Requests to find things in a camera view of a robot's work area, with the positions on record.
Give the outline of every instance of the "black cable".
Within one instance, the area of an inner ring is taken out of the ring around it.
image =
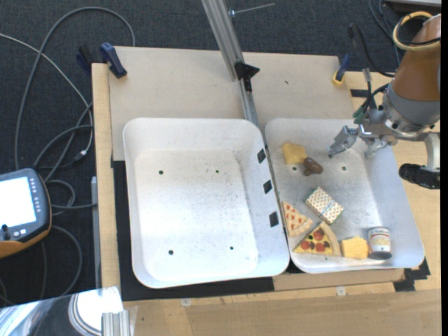
[[[134,31],[132,30],[132,27],[130,26],[130,24],[126,21],[126,19],[125,19],[123,16],[121,16],[120,14],[118,14],[118,13],[112,11],[112,10],[109,10],[109,9],[107,9],[107,8],[94,7],[94,6],[93,6],[93,7],[92,7],[92,6],[88,6],[88,7],[84,7],[84,8],[79,8],[79,9],[73,10],[73,11],[67,13],[66,15],[62,16],[62,17],[61,17],[61,18],[60,18],[60,19],[59,19],[59,20],[52,26],[52,28],[50,29],[50,31],[47,33],[46,37],[44,38],[44,40],[43,40],[43,42],[42,42],[42,45],[41,45],[41,48],[40,48],[39,50],[36,50],[36,51],[37,51],[37,56],[36,56],[36,59],[35,59],[35,61],[34,61],[33,67],[32,67],[32,69],[31,69],[31,73],[30,73],[30,75],[29,75],[29,77],[28,77],[28,81],[27,81],[27,84],[26,84],[26,87],[25,87],[25,90],[24,90],[24,93],[23,93],[23,96],[22,96],[22,100],[21,100],[21,102],[20,102],[20,108],[19,108],[19,113],[18,113],[18,115],[17,115],[17,122],[16,122],[16,126],[15,126],[15,137],[14,137],[14,163],[15,163],[15,168],[16,168],[17,170],[20,169],[20,163],[19,163],[19,139],[20,139],[20,127],[21,127],[21,123],[22,123],[22,117],[23,117],[23,113],[24,113],[24,110],[25,110],[25,105],[26,105],[26,102],[27,102],[27,98],[28,98],[29,90],[30,90],[32,81],[33,81],[33,79],[34,79],[34,76],[35,76],[35,74],[36,74],[37,66],[39,65],[41,56],[43,56],[43,51],[44,51],[44,49],[45,49],[45,47],[46,47],[46,45],[47,45],[47,43],[48,43],[50,37],[53,35],[54,31],[56,30],[56,28],[58,28],[59,25],[60,25],[61,23],[63,23],[63,21],[65,21],[67,18],[69,18],[69,17],[71,17],[72,15],[75,15],[75,14],[77,14],[77,13],[81,13],[81,12],[83,12],[83,11],[103,11],[103,12],[106,12],[106,13],[110,13],[110,14],[116,16],[117,18],[121,19],[121,20],[126,24],[127,28],[129,29],[129,32],[130,32],[130,34],[131,34],[131,36],[132,36],[132,45],[135,46],[135,35],[134,35]],[[40,155],[38,156],[38,158],[36,159],[35,165],[37,165],[37,164],[40,162],[40,159],[42,158],[43,154],[46,153],[47,149],[48,149],[51,145],[53,145],[53,144],[56,142],[56,140],[62,138],[65,134],[72,132],[72,135],[71,135],[69,141],[68,141],[67,144],[66,144],[66,148],[64,149],[63,153],[61,154],[59,160],[57,161],[56,165],[55,165],[54,167],[51,168],[49,174],[48,174],[47,177],[45,178],[45,183],[46,183],[46,184],[58,183],[58,184],[60,184],[60,185],[63,185],[63,186],[65,186],[65,187],[67,187],[67,188],[71,191],[71,198],[70,198],[69,202],[67,203],[67,206],[64,206],[64,207],[59,206],[59,207],[61,207],[61,209],[64,209],[64,210],[62,210],[62,211],[60,211],[60,212],[57,212],[57,213],[54,213],[54,214],[53,214],[54,216],[55,216],[55,215],[58,215],[58,214],[61,214],[61,213],[64,213],[64,211],[65,211],[66,209],[79,209],[79,208],[88,207],[88,206],[72,206],[73,203],[74,203],[75,197],[76,197],[76,194],[75,194],[74,189],[73,189],[68,183],[66,183],[66,182],[63,182],[63,181],[61,181],[61,180],[57,180],[57,179],[55,179],[55,180],[50,180],[50,178],[51,178],[51,177],[53,176],[53,174],[54,174],[54,173],[61,167],[61,163],[62,163],[63,159],[65,158],[65,155],[67,154],[67,151],[68,151],[68,149],[69,149],[69,147],[70,147],[70,145],[71,145],[71,142],[73,141],[73,138],[74,138],[76,132],[77,132],[79,129],[82,129],[82,128],[86,128],[86,127],[87,127],[87,126],[81,126],[81,123],[82,123],[82,121],[83,121],[83,119],[84,119],[84,117],[85,117],[85,115],[86,115],[87,113],[89,113],[89,115],[90,115],[90,120],[92,121],[92,113],[90,112],[90,108],[91,108],[91,107],[92,107],[92,103],[90,103],[90,105],[86,108],[86,110],[84,111],[83,115],[82,115],[81,118],[78,120],[78,123],[76,124],[76,126],[75,126],[73,129],[64,131],[62,134],[60,134],[60,135],[57,136],[55,139],[53,139],[53,140],[52,140],[52,141],[51,141],[51,142],[44,148],[44,150],[41,152],[41,154],[40,154]],[[91,141],[92,141],[92,139],[90,140],[89,144],[87,145],[87,148],[86,148],[84,151],[82,151],[82,152],[84,152],[84,154],[81,152],[81,156],[77,155],[77,156],[75,157],[74,161],[72,161],[72,162],[69,163],[69,164],[66,164],[66,165],[63,166],[63,167],[72,165],[75,161],[80,160],[80,159],[87,153],[88,149],[90,148]],[[78,264],[78,269],[77,269],[77,271],[76,271],[76,275],[75,275],[75,277],[73,278],[73,281],[71,282],[70,286],[63,292],[63,294],[61,294],[61,296],[63,296],[63,295],[66,295],[66,294],[67,294],[67,293],[74,287],[74,285],[76,284],[76,282],[77,282],[78,279],[79,279],[79,276],[80,276],[80,274],[81,274],[81,270],[82,270],[82,266],[83,266],[83,254],[82,254],[82,250],[81,250],[81,246],[80,246],[80,244],[78,243],[78,241],[76,240],[76,238],[75,238],[70,232],[68,232],[67,230],[65,230],[65,229],[62,228],[62,227],[57,227],[56,225],[54,225],[52,228],[53,228],[54,230],[59,230],[60,232],[63,232],[65,235],[67,235],[67,236],[73,241],[73,243],[75,244],[76,249],[77,249],[77,251],[78,251],[78,255],[79,255],[79,264]],[[41,248],[42,248],[42,252],[43,252],[43,264],[44,264],[44,266],[43,266],[43,268],[44,268],[44,271],[43,271],[43,284],[42,284],[42,288],[41,288],[41,298],[43,298],[43,296],[45,295],[45,290],[46,290],[46,279],[47,279],[47,273],[48,273],[48,261],[47,261],[47,254],[46,254],[45,244],[44,244],[43,242],[41,242]],[[2,287],[2,289],[3,289],[3,295],[0,294],[0,299],[3,300],[3,301],[5,302],[5,305],[6,305],[6,304],[14,305],[13,302],[11,302],[10,300],[8,300],[8,298],[7,298],[7,293],[6,293],[6,288],[5,288],[5,286],[4,286],[4,284],[3,284],[3,281],[2,281],[1,279],[0,279],[0,282],[1,282],[1,287]]]
[[[72,242],[75,244],[76,250],[78,251],[79,256],[79,263],[78,263],[78,269],[76,270],[75,277],[73,278],[73,281],[70,283],[70,286],[59,296],[64,296],[70,292],[70,290],[74,287],[76,282],[78,282],[79,275],[81,274],[81,270],[83,268],[83,251],[81,250],[81,245],[79,244],[78,240],[68,231],[65,230],[63,227],[58,227],[56,225],[52,226],[52,230],[57,230],[59,232],[64,233],[66,236],[68,236]]]
[[[64,137],[66,134],[68,134],[68,133],[70,133],[70,132],[76,132],[76,131],[78,131],[78,130],[84,130],[84,129],[87,129],[87,128],[93,128],[93,126],[92,126],[92,125],[77,125],[77,126],[75,126],[75,127],[66,129],[66,130],[63,131],[62,133],[59,133],[55,138],[53,138],[50,142],[48,142],[48,144],[47,144],[47,145],[43,148],[43,150],[39,153],[38,157],[36,158],[36,161],[34,161],[34,163],[33,163],[33,168],[34,168],[34,169],[38,169],[38,168],[39,168],[38,164],[39,164],[39,162],[41,161],[43,155],[50,149],[50,147],[51,147],[54,143],[56,143],[57,141],[59,141],[59,140],[60,140],[62,137]],[[72,137],[74,137],[74,133],[71,134],[71,138],[70,138],[69,142],[67,142],[67,144],[69,144],[69,146],[71,145],[71,142],[73,141],[73,138],[72,138]]]
[[[6,292],[6,287],[5,284],[3,283],[3,280],[0,278],[0,287],[1,287],[1,292],[0,293],[0,300],[3,301],[3,305],[6,307],[8,305],[13,306],[15,305],[14,302],[8,300],[8,293]]]
[[[373,91],[372,96],[374,97],[376,94],[386,91],[388,86],[389,86],[389,83],[385,83],[381,87],[378,87],[375,91]]]
[[[374,18],[375,22],[377,23],[377,25],[379,26],[379,28],[384,32],[384,34],[386,35],[386,37],[392,41],[393,43],[393,39],[392,39],[392,35],[387,31],[387,29],[381,24],[381,22],[379,21],[379,18],[376,16],[375,12],[373,11],[373,2],[372,0],[369,0],[369,10],[370,13],[372,14],[372,17]]]
[[[365,113],[367,109],[369,108],[371,102],[373,100],[373,94],[372,94],[372,83],[370,81],[367,81],[367,99],[364,101],[363,106],[363,112]]]
[[[378,1],[378,7],[377,7],[377,11],[379,13],[379,15],[382,17],[383,21],[384,21],[384,25],[389,33],[390,36],[392,36],[392,31],[393,31],[393,23],[389,22],[385,16],[385,14],[383,13],[383,0],[379,0]],[[401,59],[403,57],[403,52],[402,50],[400,50],[396,44],[393,44],[393,51],[395,53],[395,57],[397,59],[397,66],[400,66],[401,63]]]
[[[29,45],[28,43],[25,43],[21,40],[18,40],[12,36],[9,35],[5,35],[0,33],[0,37],[8,39],[10,41],[14,41],[16,43],[19,43],[22,46],[25,46],[27,48],[29,48],[30,50],[33,50],[36,53],[39,53],[39,50],[37,50],[36,48],[34,48],[33,46]],[[65,81],[74,89],[74,91],[78,94],[78,96],[81,98],[81,100],[83,101],[84,105],[88,105],[88,103],[86,102],[83,94],[78,90],[78,88],[76,88],[76,86],[73,84],[73,82],[71,82],[71,80],[67,77],[67,75],[56,65],[56,63],[54,63],[47,55],[42,54],[42,57],[45,58],[45,60],[47,60],[55,69],[57,72],[59,72],[59,74],[65,79]],[[93,123],[93,117],[92,114],[89,113],[89,118],[90,118],[90,123]],[[93,140],[93,133],[90,134],[90,138],[89,141],[87,143],[87,146],[85,147],[85,151],[88,151],[90,149],[90,146],[92,145],[92,140]]]
[[[77,161],[79,160],[72,160],[71,162],[68,162],[66,164],[60,165],[58,169],[67,169],[72,167]],[[39,167],[36,167],[36,170],[41,171],[41,170],[49,170],[49,169],[53,169],[54,167],[50,167],[48,165],[41,165]]]
[[[383,12],[383,4],[385,4],[384,0],[378,0],[378,7],[377,7],[378,14],[383,18],[384,23],[387,27],[389,27],[389,28],[394,27],[396,25],[396,23],[387,20],[385,14]]]
[[[47,36],[44,38],[41,48],[39,49],[39,52],[37,54],[37,57],[34,60],[34,65],[31,69],[31,73],[29,74],[27,85],[25,87],[25,91],[22,96],[22,101],[20,103],[19,113],[17,115],[17,122],[15,125],[15,137],[14,137],[14,163],[15,163],[15,168],[17,170],[20,169],[20,164],[19,164],[20,125],[22,123],[23,112],[25,110],[25,104],[27,102],[29,89],[30,89],[32,81],[34,79],[34,75],[36,74],[37,66],[39,65],[39,61],[41,60],[43,51],[45,50],[45,47],[47,46],[47,42],[50,40],[50,37],[53,35],[53,32],[56,30],[56,28],[58,28],[59,25],[61,23],[63,23],[63,21],[65,21],[66,19],[70,18],[71,16],[73,16],[75,14],[81,13],[83,11],[103,11],[106,13],[110,13],[110,14],[116,16],[117,18],[119,18],[120,20],[122,20],[126,24],[127,28],[129,29],[129,32],[131,33],[131,36],[132,36],[132,45],[135,46],[135,35],[134,35],[134,31],[132,30],[131,25],[126,21],[126,19],[123,16],[121,16],[120,14],[116,13],[115,11],[109,10],[107,8],[100,8],[100,7],[96,7],[96,6],[87,6],[84,8],[78,8],[76,10],[70,11],[69,13],[62,16],[58,21],[56,21],[56,23],[52,26],[50,31],[47,33]]]
[[[400,18],[400,20],[397,23],[397,31],[396,31],[395,37],[397,38],[397,41],[399,43],[402,43],[403,45],[424,46],[424,45],[430,45],[430,44],[432,44],[434,42],[441,41],[441,39],[442,39],[441,37],[436,37],[436,38],[432,38],[431,40],[420,41],[420,42],[417,42],[417,41],[403,41],[403,40],[401,40],[398,35],[400,33],[400,28],[403,25],[403,19],[406,18],[406,17],[411,18],[410,15],[403,16],[403,17]]]
[[[93,203],[93,204],[84,204],[84,205],[73,205],[73,206],[64,206],[64,205],[51,204],[51,207],[52,207],[52,208],[62,209],[62,210],[86,209],[86,208],[93,208],[93,207],[96,207],[96,206],[97,206],[96,203]]]
[[[40,300],[42,300],[43,296],[45,295],[45,289],[47,286],[47,272],[48,272],[47,251],[45,249],[45,244],[43,243],[43,240],[41,240],[41,249],[42,249],[42,256],[43,256],[43,276],[42,276],[42,287],[41,287]]]
[[[355,32],[357,33],[357,35],[359,37],[359,40],[361,42],[361,47],[363,49],[364,56],[367,60],[367,63],[369,64],[369,67],[372,70],[375,70],[376,72],[378,72],[379,74],[381,74],[385,77],[394,77],[395,76],[394,74],[384,72],[376,66],[376,64],[373,62],[373,60],[370,56],[369,50],[367,49],[367,46],[365,44],[364,35],[363,35],[361,29],[358,27],[357,24],[351,23],[349,26],[349,29],[348,29],[348,33],[349,33],[349,38],[351,40],[351,43],[353,44],[353,47],[355,48],[355,50],[358,50],[358,46],[356,45]]]
[[[86,108],[86,109],[84,110],[84,112],[81,114],[80,118],[78,119],[78,122],[76,123],[75,128],[81,126],[81,123],[82,123],[84,117],[90,112],[90,109],[91,109],[91,108],[92,108],[92,102],[89,103],[89,105],[87,106],[87,108]],[[66,134],[66,132],[67,132],[67,131],[65,131],[65,132],[63,132],[63,133],[61,133],[61,134],[59,134],[59,135],[56,136],[50,143],[48,143],[47,146],[45,146],[45,148],[43,149],[43,151],[39,154],[39,156],[37,157],[36,161],[34,162],[34,167],[37,166],[37,164],[40,162],[40,160],[41,160],[43,154],[44,154],[44,153],[47,151],[47,149],[54,143],[54,141],[57,141],[59,138],[63,137],[63,136]],[[72,134],[71,134],[69,140],[67,141],[66,146],[65,146],[64,150],[62,151],[62,154],[61,154],[60,157],[59,157],[59,160],[56,162],[55,166],[51,169],[51,171],[48,173],[48,175],[44,178],[44,181],[48,181],[48,180],[53,176],[53,174],[57,171],[57,169],[59,168],[59,166],[61,165],[63,159],[65,158],[67,152],[68,152],[69,149],[70,149],[70,146],[71,146],[71,143],[72,143],[73,140],[74,140],[75,134],[76,134],[76,129],[74,129],[74,130],[72,131]]]
[[[51,185],[51,184],[60,184],[61,186],[64,186],[65,188],[67,188],[69,191],[70,191],[70,193],[71,193],[71,196],[70,196],[70,199],[69,199],[69,201],[67,202],[67,207],[71,207],[73,204],[74,204],[74,202],[75,202],[75,199],[76,199],[76,192],[75,192],[75,189],[70,185],[70,184],[68,184],[67,182],[65,182],[65,181],[61,181],[61,180],[59,180],[59,179],[52,179],[51,181],[47,181],[46,183],[45,183],[47,186],[48,185]],[[63,213],[65,213],[65,210],[62,210],[62,211],[57,211],[57,212],[53,212],[52,211],[52,216],[58,216],[58,215],[61,215],[61,214],[63,214]]]

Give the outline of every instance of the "wooden platform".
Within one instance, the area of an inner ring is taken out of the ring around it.
[[[94,64],[92,76],[101,277],[103,286],[120,286],[107,66]],[[374,89],[386,82],[374,74]],[[347,98],[350,89],[365,89],[362,73],[347,73],[342,89]],[[354,108],[362,101],[351,99]],[[399,165],[426,163],[423,143],[400,142],[394,153]],[[402,269],[282,274],[274,277],[272,293],[126,302],[135,311],[136,335],[441,335],[440,192],[404,186],[431,273],[415,281],[416,291],[395,291],[393,282],[405,278]]]

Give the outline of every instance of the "black bracket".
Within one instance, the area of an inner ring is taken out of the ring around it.
[[[424,258],[418,269],[405,269],[405,279],[402,281],[395,281],[393,286],[395,291],[415,291],[415,281],[427,280],[428,275],[431,275],[431,273],[429,272],[426,258]]]
[[[79,47],[78,53],[76,54],[76,61],[86,75],[92,75],[92,63],[94,61],[92,54],[90,53],[90,50],[86,45],[82,45]]]
[[[235,72],[239,80],[243,79],[244,88],[247,92],[252,92],[251,78],[254,77],[258,72],[259,68],[245,64],[244,62],[237,61],[235,63]]]

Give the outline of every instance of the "white tray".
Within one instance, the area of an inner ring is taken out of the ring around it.
[[[416,267],[424,259],[424,248],[391,148],[379,150],[374,158],[366,160],[363,154],[366,145],[358,140],[351,149],[328,157],[327,147],[342,126],[352,123],[352,120],[280,118],[267,124],[265,135],[279,199],[311,218],[314,228],[321,220],[305,205],[305,199],[321,186],[344,207],[343,214],[331,225],[339,240],[356,235],[367,239],[369,228],[383,225],[391,230],[393,257],[356,260],[294,253],[293,249],[305,236],[301,235],[288,238],[291,260],[308,273]],[[305,176],[302,164],[285,165],[281,150],[285,143],[304,146],[324,172]]]
[[[260,130],[245,120],[137,118],[123,132],[132,267],[165,288],[282,273],[289,252]]]

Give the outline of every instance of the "metal rod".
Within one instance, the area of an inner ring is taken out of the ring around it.
[[[95,286],[96,288],[102,287],[101,278],[101,248],[99,245],[99,214],[98,214],[98,182],[97,177],[93,176],[90,182],[92,189],[92,204],[96,204],[92,207],[92,222],[93,222],[93,260],[95,266]]]
[[[250,92],[246,91],[243,80],[239,82],[239,86],[241,89],[241,97],[243,101],[244,117],[248,121],[252,122],[255,126],[259,127],[258,116],[257,111],[255,109],[255,102],[253,100],[253,95]]]
[[[273,5],[275,5],[275,3],[267,3],[266,5],[256,6],[255,8],[245,8],[244,10],[234,11],[233,14],[247,13],[248,11],[258,10],[259,8],[268,8]]]
[[[241,48],[232,21],[228,15],[228,8],[224,0],[201,0],[215,35],[216,42],[223,54],[224,62],[230,77],[237,79],[235,63],[244,61]]]

